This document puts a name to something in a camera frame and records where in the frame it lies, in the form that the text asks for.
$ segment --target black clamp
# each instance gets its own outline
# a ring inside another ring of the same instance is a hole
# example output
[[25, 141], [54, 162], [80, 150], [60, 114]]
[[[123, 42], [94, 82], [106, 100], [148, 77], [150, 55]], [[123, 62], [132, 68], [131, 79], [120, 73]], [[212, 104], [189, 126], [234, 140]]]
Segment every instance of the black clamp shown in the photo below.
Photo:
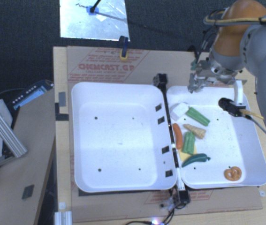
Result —
[[162, 92], [166, 92], [166, 84], [168, 83], [167, 74], [157, 74], [153, 80], [152, 84], [162, 90]]
[[218, 101], [218, 105], [234, 117], [242, 117], [240, 109], [246, 108], [244, 105], [235, 105], [233, 100], [224, 97]]

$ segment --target wooden table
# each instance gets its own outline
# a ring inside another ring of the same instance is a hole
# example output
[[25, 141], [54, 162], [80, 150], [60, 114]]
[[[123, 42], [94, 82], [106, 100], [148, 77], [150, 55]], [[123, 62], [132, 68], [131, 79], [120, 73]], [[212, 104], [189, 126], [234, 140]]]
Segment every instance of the wooden table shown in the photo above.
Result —
[[[183, 52], [186, 62], [190, 64], [191, 53]], [[65, 47], [56, 47], [53, 51], [54, 56], [54, 80], [55, 80], [55, 102], [59, 102], [59, 93], [65, 92], [66, 100], [68, 99], [68, 72], [67, 72], [67, 49]], [[238, 75], [238, 79], [247, 79], [247, 83], [244, 85], [244, 93], [249, 101], [251, 111], [259, 113], [256, 97], [254, 94], [254, 77], [247, 71]], [[60, 113], [68, 113], [68, 104], [60, 107]], [[57, 181], [58, 181], [58, 202], [64, 202], [66, 207], [59, 209], [59, 211], [71, 211], [71, 184], [70, 184], [70, 158], [69, 158], [69, 123], [68, 121], [56, 122], [56, 146], [57, 146]], [[257, 128], [260, 143], [266, 159], [266, 135]], [[266, 185], [259, 188], [265, 193], [264, 197], [261, 197], [263, 209], [262, 210], [247, 210], [236, 212], [221, 212], [221, 213], [207, 213], [196, 215], [182, 215], [174, 216], [171, 225], [193, 224], [193, 225], [220, 225], [220, 224], [266, 224]], [[96, 221], [86, 223], [76, 223], [76, 225], [124, 225], [132, 219], [126, 220], [110, 220], [110, 221]], [[151, 221], [151, 218], [142, 218], [140, 221]]]
[[[0, 224], [38, 223], [54, 154], [54, 121], [53, 90], [21, 107], [14, 133], [28, 152], [0, 167]], [[32, 185], [32, 195], [23, 199]]]

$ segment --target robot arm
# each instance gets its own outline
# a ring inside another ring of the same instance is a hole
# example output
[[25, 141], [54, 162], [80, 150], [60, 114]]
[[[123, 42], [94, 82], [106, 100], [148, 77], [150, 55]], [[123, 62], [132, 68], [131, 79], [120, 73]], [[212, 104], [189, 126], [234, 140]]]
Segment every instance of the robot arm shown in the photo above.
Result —
[[221, 20], [206, 17], [204, 23], [221, 26], [209, 58], [200, 61], [190, 75], [189, 91], [215, 82], [233, 84], [244, 67], [256, 77], [257, 101], [266, 126], [266, 8], [254, 0], [238, 0], [222, 13]]

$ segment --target white plastic tray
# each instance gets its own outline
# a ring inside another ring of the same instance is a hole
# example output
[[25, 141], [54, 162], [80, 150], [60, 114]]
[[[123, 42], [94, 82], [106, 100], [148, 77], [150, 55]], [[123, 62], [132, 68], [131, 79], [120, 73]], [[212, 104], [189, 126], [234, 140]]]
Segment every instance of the white plastic tray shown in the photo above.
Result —
[[[185, 123], [207, 130], [204, 139], [196, 139], [195, 145], [198, 153], [207, 154], [211, 160], [182, 168], [183, 182], [194, 189], [266, 184], [266, 162], [254, 123], [223, 111], [218, 106], [220, 98], [234, 100], [234, 89], [206, 87], [199, 93], [190, 94], [187, 87], [174, 86], [167, 91], [169, 107], [185, 102], [211, 121], [207, 127], [187, 115], [172, 121], [180, 125], [183, 134], [187, 132], [182, 127]], [[245, 96], [243, 103], [248, 109]], [[224, 171], [233, 166], [241, 168], [242, 176], [232, 182], [224, 177]]]
[[75, 181], [81, 190], [173, 187], [175, 164], [158, 88], [82, 82], [72, 89], [72, 109]]

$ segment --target black cable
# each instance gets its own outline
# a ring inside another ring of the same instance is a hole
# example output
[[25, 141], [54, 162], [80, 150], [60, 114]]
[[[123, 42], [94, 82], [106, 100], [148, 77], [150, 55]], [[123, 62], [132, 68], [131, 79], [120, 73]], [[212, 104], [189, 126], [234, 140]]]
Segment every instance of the black cable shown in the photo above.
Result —
[[175, 214], [175, 209], [172, 209], [171, 212], [168, 214], [168, 216], [166, 217], [166, 219], [164, 219], [162, 223], [165, 225], [169, 224], [172, 218], [174, 217], [174, 214]]
[[12, 92], [12, 91], [18, 91], [18, 90], [23, 90], [24, 88], [14, 88], [14, 89], [8, 89], [0, 92], [0, 95], [6, 92]]
[[185, 207], [186, 207], [186, 205], [184, 204], [183, 206], [176, 206], [175, 209], [180, 210], [180, 209], [183, 209], [183, 208], [185, 208]]
[[130, 221], [128, 223], [126, 223], [125, 225], [129, 225], [132, 223], [141, 223], [141, 224], [148, 224], [148, 225], [152, 225], [152, 222], [147, 222], [147, 221]]
[[244, 117], [248, 120], [253, 121], [266, 134], [266, 130], [256, 120], [254, 120], [250, 115], [245, 115]]
[[211, 29], [213, 29], [213, 28], [214, 28], [214, 26], [211, 26], [211, 27], [209, 27], [207, 30], [204, 30], [204, 31], [203, 31], [203, 34], [204, 34], [204, 35], [203, 35], [203, 38], [202, 38], [202, 42], [201, 42], [201, 44], [200, 44], [200, 49], [198, 50], [198, 57], [196, 58], [196, 63], [198, 63], [199, 57], [200, 57], [201, 53], [204, 51], [204, 49], [203, 49], [203, 44], [204, 44], [204, 42], [206, 41], [205, 37], [207, 36], [208, 32], [209, 32]]
[[204, 50], [206, 49], [207, 45], [208, 45], [209, 42], [210, 42], [209, 40], [210, 40], [210, 38], [211, 38], [212, 36], [217, 36], [217, 33], [216, 33], [216, 32], [212, 32], [212, 33], [210, 33], [209, 36], [203, 41], [202, 46], [201, 46], [202, 51], [204, 51]]
[[209, 15], [208, 15], [208, 18], [209, 19], [215, 19], [215, 17], [217, 15], [220, 15], [219, 12], [222, 12], [221, 14], [223, 14], [223, 11], [225, 11], [226, 9], [225, 8], [221, 8], [221, 9], [216, 9], [214, 11], [212, 11]]

